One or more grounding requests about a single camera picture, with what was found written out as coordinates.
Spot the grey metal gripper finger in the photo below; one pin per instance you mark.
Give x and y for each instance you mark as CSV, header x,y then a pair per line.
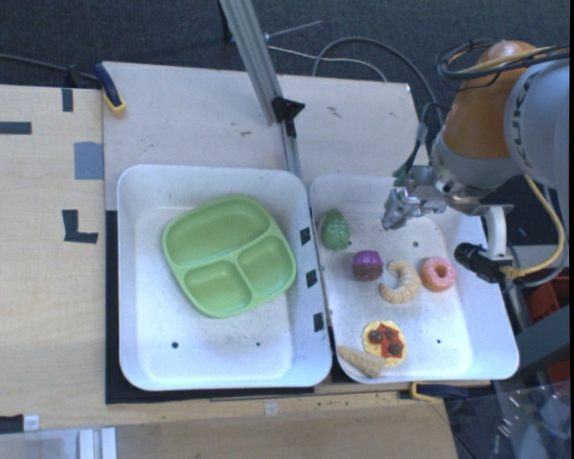
x,y
410,208
391,211

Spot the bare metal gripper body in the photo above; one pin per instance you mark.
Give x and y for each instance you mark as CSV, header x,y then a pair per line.
x,y
442,188

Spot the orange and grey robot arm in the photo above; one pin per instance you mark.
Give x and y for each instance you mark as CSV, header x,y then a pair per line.
x,y
507,113

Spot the green toy grapes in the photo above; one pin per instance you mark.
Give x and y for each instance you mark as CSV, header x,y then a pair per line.
x,y
335,230

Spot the purple toy cupcake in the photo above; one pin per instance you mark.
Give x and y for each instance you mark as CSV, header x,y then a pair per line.
x,y
367,266

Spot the pink toy doughnut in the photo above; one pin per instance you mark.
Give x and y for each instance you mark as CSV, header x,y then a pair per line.
x,y
428,280

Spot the beige toy croissant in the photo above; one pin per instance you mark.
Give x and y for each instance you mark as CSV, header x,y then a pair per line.
x,y
409,285

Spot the white plastic tray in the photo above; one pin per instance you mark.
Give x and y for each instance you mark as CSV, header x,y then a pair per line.
x,y
435,328
210,352

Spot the yellow and red toy pizza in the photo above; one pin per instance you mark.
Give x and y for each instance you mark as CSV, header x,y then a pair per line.
x,y
385,344

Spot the beige toy ice cream cone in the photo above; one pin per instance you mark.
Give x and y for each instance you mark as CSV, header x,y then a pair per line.
x,y
363,361

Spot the green divided plate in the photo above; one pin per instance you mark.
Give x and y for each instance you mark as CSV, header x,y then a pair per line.
x,y
220,237

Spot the black cylinder on white bracket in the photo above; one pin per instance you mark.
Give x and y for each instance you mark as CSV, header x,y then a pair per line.
x,y
478,258

